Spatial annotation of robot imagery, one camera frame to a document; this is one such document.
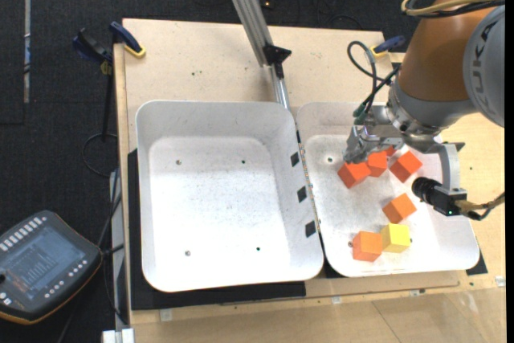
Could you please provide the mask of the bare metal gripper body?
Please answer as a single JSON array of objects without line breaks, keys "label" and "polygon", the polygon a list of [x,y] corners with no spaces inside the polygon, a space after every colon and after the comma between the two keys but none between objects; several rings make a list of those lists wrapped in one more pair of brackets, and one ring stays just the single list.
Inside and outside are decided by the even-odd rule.
[{"label": "bare metal gripper body", "polygon": [[352,127],[348,139],[359,139],[364,147],[367,141],[386,141],[395,148],[408,145],[429,153],[442,129],[440,104],[375,105],[362,125]]}]

